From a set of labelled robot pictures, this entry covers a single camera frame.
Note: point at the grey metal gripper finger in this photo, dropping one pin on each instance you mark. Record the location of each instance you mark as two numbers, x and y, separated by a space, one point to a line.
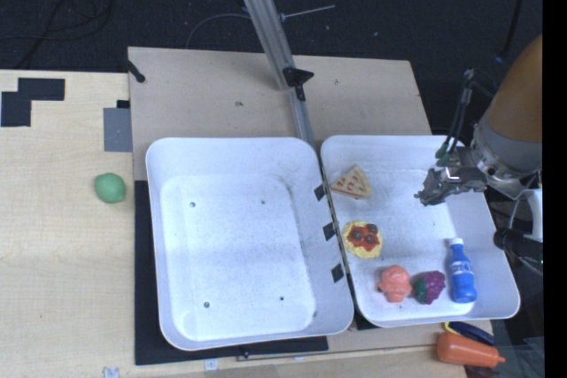
436 178
429 195

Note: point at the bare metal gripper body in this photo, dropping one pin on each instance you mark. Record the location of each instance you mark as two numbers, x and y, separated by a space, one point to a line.
469 177

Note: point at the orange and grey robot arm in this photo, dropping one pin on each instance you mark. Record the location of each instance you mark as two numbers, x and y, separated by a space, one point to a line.
518 102

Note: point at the white plastic tray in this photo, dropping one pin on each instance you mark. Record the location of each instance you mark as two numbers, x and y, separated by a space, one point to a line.
239 252
416 217

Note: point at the toy pizza slice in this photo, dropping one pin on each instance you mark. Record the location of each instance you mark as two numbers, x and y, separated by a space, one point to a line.
353 185

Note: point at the yellow toy spaghetti with meatballs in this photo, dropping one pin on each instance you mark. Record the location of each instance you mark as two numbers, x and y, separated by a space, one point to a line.
362 241

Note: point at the blue toy bottle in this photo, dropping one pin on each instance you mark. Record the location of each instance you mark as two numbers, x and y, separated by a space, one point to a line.
460 274

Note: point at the purple toy grapes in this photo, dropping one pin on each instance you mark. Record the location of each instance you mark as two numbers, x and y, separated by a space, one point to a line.
430 285

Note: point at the dark blue and yellow object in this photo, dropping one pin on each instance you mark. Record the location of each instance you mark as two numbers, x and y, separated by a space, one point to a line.
474 331

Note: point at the orange toy carrot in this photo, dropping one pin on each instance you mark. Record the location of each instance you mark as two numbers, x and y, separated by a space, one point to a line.
465 350

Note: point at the pale flat board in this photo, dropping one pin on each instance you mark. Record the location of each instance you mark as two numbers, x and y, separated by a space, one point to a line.
212 102

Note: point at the green toy lime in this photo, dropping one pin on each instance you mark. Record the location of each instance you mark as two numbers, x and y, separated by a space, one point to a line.
110 188

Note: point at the black cylinder on white bracket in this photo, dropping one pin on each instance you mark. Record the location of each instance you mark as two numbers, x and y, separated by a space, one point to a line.
516 241

